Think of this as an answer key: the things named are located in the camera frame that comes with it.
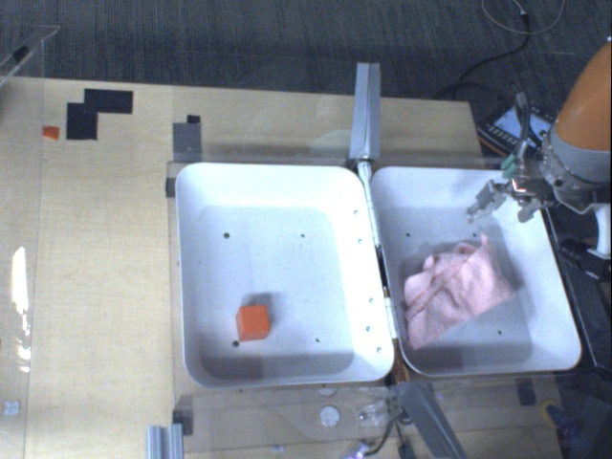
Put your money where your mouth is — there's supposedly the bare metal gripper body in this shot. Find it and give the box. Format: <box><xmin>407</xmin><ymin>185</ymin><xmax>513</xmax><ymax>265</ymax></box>
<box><xmin>505</xmin><ymin>160</ymin><xmax>599</xmax><ymax>215</ymax></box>

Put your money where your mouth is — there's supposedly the white plastic tray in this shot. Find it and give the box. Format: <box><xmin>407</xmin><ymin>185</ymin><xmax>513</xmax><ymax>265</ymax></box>
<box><xmin>174</xmin><ymin>162</ymin><xmax>396</xmax><ymax>390</ymax></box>
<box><xmin>370</xmin><ymin>165</ymin><xmax>583</xmax><ymax>379</ymax></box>

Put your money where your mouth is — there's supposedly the pink cloth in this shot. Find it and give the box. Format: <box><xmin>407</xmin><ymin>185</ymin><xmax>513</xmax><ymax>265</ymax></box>
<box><xmin>403</xmin><ymin>232</ymin><xmax>517</xmax><ymax>351</ymax></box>

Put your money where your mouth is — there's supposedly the orange cube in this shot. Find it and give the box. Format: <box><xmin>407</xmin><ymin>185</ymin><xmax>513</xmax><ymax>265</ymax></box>
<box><xmin>234</xmin><ymin>303</ymin><xmax>273</xmax><ymax>343</ymax></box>

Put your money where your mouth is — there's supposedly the black cylinder on white bracket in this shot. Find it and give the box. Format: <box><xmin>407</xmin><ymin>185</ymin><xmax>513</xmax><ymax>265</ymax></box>
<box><xmin>557</xmin><ymin>202</ymin><xmax>612</xmax><ymax>282</ymax></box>

